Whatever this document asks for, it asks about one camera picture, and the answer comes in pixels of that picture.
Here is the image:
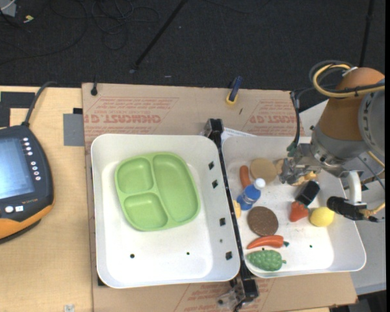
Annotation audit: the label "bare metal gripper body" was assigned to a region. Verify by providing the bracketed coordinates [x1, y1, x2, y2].
[291, 142, 333, 176]

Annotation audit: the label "yellow toy pastry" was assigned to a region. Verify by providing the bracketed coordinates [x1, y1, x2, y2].
[292, 170, 318, 187]

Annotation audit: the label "tan round biscuit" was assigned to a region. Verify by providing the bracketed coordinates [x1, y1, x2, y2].
[249, 157, 278, 185]

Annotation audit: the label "red strawberry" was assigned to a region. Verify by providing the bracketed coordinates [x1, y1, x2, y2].
[289, 200, 311, 224]

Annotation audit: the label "orange sausage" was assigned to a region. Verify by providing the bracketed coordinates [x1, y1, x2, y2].
[239, 164, 252, 190]

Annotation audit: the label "blue bottle with white cap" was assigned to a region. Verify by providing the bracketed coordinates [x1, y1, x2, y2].
[236, 177, 267, 211]

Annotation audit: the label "yellow lemon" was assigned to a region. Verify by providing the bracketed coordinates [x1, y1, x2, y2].
[309, 206, 336, 228]

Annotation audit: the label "brown round biscuit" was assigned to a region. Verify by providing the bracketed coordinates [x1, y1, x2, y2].
[246, 205, 280, 237]

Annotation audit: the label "thin black rod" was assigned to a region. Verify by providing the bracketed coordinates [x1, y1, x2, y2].
[211, 131, 253, 283]

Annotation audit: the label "white paper sheet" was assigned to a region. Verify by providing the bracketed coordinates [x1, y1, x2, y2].
[221, 127, 258, 140]

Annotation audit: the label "red chili pepper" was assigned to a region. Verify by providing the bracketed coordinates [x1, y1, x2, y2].
[246, 235, 291, 251]

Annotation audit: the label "white plastic tray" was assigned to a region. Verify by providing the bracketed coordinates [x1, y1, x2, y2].
[90, 133, 242, 289]
[221, 135, 367, 279]

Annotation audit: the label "green grapes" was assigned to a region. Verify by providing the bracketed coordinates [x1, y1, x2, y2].
[245, 249, 287, 272]

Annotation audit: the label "brown cardboard board, red print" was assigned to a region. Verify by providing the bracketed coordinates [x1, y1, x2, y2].
[81, 82, 359, 312]

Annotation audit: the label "green divided plate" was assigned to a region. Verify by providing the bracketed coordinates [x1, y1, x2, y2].
[114, 151, 202, 232]

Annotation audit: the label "black cylinder on white bracket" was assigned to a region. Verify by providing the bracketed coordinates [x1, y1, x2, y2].
[326, 170, 378, 222]

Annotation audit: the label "black block with thin wires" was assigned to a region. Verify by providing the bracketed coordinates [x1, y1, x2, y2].
[203, 118, 224, 139]
[229, 277, 260, 306]

